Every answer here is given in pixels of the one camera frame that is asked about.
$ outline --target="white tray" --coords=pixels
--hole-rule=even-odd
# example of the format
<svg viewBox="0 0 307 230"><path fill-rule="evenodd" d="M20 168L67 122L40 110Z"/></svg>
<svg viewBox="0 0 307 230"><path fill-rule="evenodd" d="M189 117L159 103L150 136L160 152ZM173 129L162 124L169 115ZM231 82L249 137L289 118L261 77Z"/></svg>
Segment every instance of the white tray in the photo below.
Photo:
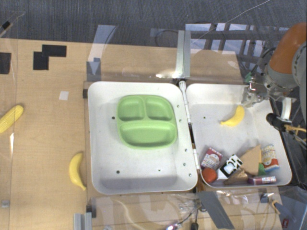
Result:
<svg viewBox="0 0 307 230"><path fill-rule="evenodd" d="M126 95L152 94L173 106L178 138L168 148L133 149L119 138L116 109ZM181 91L167 83L96 82L88 90L92 182L107 195L186 191L197 182Z"/></svg>
<svg viewBox="0 0 307 230"><path fill-rule="evenodd" d="M209 147L224 155L220 163L223 165L232 154L241 156L247 149L258 144L261 144L261 147L273 144L280 168L270 172L277 179L277 183L271 185L286 185L291 181L292 173L280 133L266 121L266 115L272 112L269 101L245 108L245 117L238 126L228 127L219 124L235 112L236 106L241 103L244 87L243 85L192 84L187 88L199 160L203 159ZM226 188L221 181L215 181L209 186ZM251 187L251 185L228 187Z"/></svg>

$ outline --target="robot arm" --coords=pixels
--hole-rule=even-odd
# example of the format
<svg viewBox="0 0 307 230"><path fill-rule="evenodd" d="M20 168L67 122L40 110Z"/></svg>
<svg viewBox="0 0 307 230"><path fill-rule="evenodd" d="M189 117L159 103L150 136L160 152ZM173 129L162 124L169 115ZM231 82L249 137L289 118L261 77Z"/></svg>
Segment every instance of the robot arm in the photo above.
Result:
<svg viewBox="0 0 307 230"><path fill-rule="evenodd" d="M299 23L283 36L264 73L252 77L244 89L242 104L245 107L269 98L284 101L290 91L299 86L306 123L306 30L307 23Z"/></svg>

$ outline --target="gray fabric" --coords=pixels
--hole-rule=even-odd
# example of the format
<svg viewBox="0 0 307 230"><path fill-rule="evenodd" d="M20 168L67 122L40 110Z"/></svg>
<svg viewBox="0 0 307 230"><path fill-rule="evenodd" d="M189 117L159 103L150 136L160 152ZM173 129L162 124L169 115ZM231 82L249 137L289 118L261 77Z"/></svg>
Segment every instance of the gray fabric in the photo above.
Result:
<svg viewBox="0 0 307 230"><path fill-rule="evenodd" d="M265 0L0 0L0 23L25 11L20 38L92 42L98 24L184 29L197 21L226 22ZM307 0L273 0L235 23L290 27L306 21Z"/></svg>

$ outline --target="red label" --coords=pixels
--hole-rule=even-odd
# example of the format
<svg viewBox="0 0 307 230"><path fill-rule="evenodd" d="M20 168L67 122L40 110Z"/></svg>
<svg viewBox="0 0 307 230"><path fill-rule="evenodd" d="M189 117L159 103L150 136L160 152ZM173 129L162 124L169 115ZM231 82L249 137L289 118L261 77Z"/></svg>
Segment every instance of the red label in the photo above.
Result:
<svg viewBox="0 0 307 230"><path fill-rule="evenodd" d="M283 219L282 228L288 228L289 219Z"/></svg>

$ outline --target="wooden surface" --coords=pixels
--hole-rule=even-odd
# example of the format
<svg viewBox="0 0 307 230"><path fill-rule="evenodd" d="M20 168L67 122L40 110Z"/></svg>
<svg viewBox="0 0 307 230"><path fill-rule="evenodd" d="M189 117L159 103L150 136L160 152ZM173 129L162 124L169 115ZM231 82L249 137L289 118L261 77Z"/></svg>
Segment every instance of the wooden surface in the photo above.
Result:
<svg viewBox="0 0 307 230"><path fill-rule="evenodd" d="M48 71L34 71L33 52L41 51L42 44L66 45L67 57L50 57ZM6 190L7 197L11 200L9 222L8 209L0 211L0 229L6 230L9 224L10 230L72 230L73 214L84 213L87 200L92 196L99 196L112 202L118 199L116 204L102 205L103 211L99 214L104 218L110 213L108 207L112 207L112 212L115 214L128 209L128 215L123 214L120 218L113 219L109 217L109 220L115 220L111 224L114 230L161 229L169 224L170 220L184 217L184 215L178 215L176 211L172 216L165 212L167 208L165 208L164 194L148 196L150 203L153 204L151 210L164 212L158 223L151 223L152 219L147 214L140 214L141 202L126 202L125 197L119 196L106 198L96 194L90 184L89 191L84 192L70 182L68 165L71 158L80 151L88 156L88 151L85 150L88 141L85 138L84 113L86 110L84 110L82 92L83 83L86 81L86 61L92 45L19 40L15 46L17 47L15 52L18 54L18 77L13 83L17 86L16 103L24 106L24 114L14 127L13 160L10 159L8 164L0 165L0 182L6 175L6 179L10 181L10 184L12 183L11 187L7 186L6 189L0 187L1 195ZM176 50L173 48L107 46L104 50L102 71L105 80L150 81L149 76L153 78L157 71L175 68ZM192 62L200 64L212 57L212 53L208 52L203 57ZM224 60L234 61L235 58L227 56ZM233 71L232 74L236 76L235 81L237 81L238 70ZM0 75L0 78L2 89L5 86L6 93L13 94L10 92L10 89L14 87L10 85L12 75ZM61 91L69 92L67 101L59 100ZM6 134L6 139L11 133L12 130ZM11 152L4 150L3 147L0 148L1 155ZM87 180L89 165L86 166L86 160L84 159L81 164L81 177L84 182L89 182ZM3 164L5 168L12 165L11 180L10 172L3 173ZM254 213L253 210L256 210L257 204L248 206L252 207L252 211L247 213L244 213L244 207L247 205L234 206L227 202L223 205L227 213L231 215L230 219L234 225L239 228L244 226L244 228L247 227L245 229L259 229L258 226L264 226L263 229L270 229L272 222L268 223L266 218L276 216L271 207L263 209L263 205L259 207L258 212ZM103 229L104 224L102 220L96 219L93 229ZM215 229L208 213L200 215L199 224L200 230ZM274 229L279 227L280 222L277 220ZM185 224L183 229L189 229L189 224Z"/></svg>

